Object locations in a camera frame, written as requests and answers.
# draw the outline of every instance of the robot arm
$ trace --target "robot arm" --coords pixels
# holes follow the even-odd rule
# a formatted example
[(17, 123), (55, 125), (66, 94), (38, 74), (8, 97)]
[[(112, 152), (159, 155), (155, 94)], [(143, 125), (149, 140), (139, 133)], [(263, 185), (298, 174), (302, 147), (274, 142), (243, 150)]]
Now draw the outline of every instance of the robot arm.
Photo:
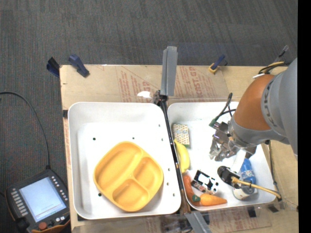
[[(247, 88), (227, 125), (228, 139), (218, 159), (244, 149), (254, 154), (256, 146), (266, 140), (290, 144), (298, 158), (297, 147), (297, 58), (278, 74), (257, 77)], [(215, 156), (215, 145), (210, 156)]]

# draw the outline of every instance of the carrot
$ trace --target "carrot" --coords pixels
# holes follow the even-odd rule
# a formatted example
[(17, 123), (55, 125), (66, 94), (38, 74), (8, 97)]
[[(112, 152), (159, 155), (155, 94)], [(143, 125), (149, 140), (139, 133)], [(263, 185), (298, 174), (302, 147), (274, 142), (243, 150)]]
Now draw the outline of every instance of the carrot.
[(195, 206), (200, 206), (200, 197), (195, 195), (191, 186), (191, 178), (189, 175), (183, 175), (183, 182), (188, 200)]
[(200, 203), (203, 206), (227, 203), (226, 199), (208, 193), (201, 194), (200, 199)]

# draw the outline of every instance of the dark gray floor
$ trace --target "dark gray floor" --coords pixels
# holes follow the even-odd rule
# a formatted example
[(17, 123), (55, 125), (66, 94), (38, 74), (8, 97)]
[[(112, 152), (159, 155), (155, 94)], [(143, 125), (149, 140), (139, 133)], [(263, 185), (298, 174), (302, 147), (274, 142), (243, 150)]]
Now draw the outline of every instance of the dark gray floor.
[[(161, 65), (177, 46), (178, 65), (266, 66), (283, 47), (297, 57), (298, 0), (0, 0), (0, 92), (34, 107), (52, 168), (67, 182), (59, 79), (53, 56), (69, 64)], [(42, 171), (44, 140), (27, 104), (0, 95), (0, 191)], [(14, 233), (0, 197), (0, 232)]]

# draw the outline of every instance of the yellow divided tray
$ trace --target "yellow divided tray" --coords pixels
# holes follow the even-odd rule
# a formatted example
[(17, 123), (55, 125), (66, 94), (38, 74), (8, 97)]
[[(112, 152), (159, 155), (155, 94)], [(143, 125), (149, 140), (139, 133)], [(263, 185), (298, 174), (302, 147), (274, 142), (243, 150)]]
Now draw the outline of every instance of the yellow divided tray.
[(140, 146), (123, 141), (98, 162), (93, 180), (116, 206), (134, 212), (157, 193), (163, 183), (163, 170)]

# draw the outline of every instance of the banana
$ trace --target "banana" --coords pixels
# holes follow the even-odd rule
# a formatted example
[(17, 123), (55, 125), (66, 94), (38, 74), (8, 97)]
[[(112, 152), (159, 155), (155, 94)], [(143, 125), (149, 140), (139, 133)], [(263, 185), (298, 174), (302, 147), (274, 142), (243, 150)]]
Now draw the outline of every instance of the banana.
[(174, 143), (177, 150), (177, 158), (179, 162), (180, 171), (181, 173), (184, 173), (187, 171), (187, 169), (189, 169), (190, 166), (190, 158), (188, 150), (183, 144), (179, 143), (176, 139), (174, 139)]

